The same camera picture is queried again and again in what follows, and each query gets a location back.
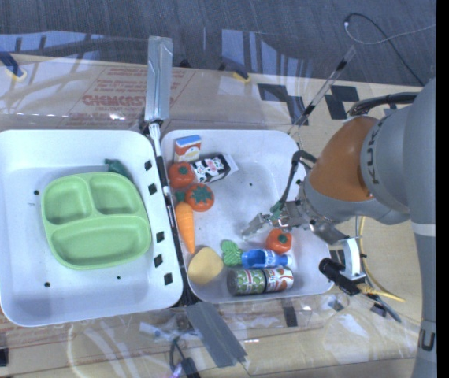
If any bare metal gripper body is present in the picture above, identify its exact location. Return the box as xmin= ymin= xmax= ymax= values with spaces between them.
xmin=268 ymin=200 xmax=317 ymax=230

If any orange toy pepper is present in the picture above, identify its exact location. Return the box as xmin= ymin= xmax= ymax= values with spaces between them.
xmin=265 ymin=228 xmax=293 ymax=254

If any blue plastic bottle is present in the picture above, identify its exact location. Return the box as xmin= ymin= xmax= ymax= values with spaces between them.
xmin=241 ymin=248 xmax=293 ymax=269

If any green toy leaf vegetable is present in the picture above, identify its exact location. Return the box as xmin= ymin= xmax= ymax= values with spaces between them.
xmin=220 ymin=239 xmax=244 ymax=268

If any green label can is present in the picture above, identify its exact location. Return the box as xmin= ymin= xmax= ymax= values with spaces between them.
xmin=226 ymin=268 xmax=267 ymax=296

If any red and white can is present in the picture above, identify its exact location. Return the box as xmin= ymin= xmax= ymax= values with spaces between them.
xmin=263 ymin=265 xmax=295 ymax=293

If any white plastic tray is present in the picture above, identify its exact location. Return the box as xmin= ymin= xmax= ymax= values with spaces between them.
xmin=160 ymin=128 xmax=335 ymax=305
xmin=0 ymin=128 xmax=184 ymax=328

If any yellow toy potato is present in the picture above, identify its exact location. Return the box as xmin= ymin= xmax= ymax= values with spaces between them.
xmin=187 ymin=246 xmax=225 ymax=286

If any orange toy tomato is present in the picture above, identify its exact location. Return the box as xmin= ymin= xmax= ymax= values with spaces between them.
xmin=168 ymin=162 xmax=196 ymax=190
xmin=184 ymin=182 xmax=215 ymax=213

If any orange carrot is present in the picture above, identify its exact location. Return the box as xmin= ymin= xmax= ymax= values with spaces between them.
xmin=174 ymin=190 xmax=196 ymax=254

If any black and white milk carton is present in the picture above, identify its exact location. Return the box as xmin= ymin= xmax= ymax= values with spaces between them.
xmin=189 ymin=154 xmax=239 ymax=183

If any orange and white carton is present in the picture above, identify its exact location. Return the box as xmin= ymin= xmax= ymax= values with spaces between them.
xmin=173 ymin=134 xmax=202 ymax=164

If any brown cardboard board red print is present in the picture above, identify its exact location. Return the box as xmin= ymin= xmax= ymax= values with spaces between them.
xmin=0 ymin=53 xmax=425 ymax=377

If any dark green toy vegetable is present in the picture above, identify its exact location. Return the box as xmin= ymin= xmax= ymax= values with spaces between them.
xmin=104 ymin=158 xmax=135 ymax=181

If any green divided plate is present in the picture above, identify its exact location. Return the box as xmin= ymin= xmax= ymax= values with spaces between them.
xmin=41 ymin=171 xmax=153 ymax=271

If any black cylinder on white bracket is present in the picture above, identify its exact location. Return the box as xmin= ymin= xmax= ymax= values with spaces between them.
xmin=317 ymin=236 xmax=367 ymax=297

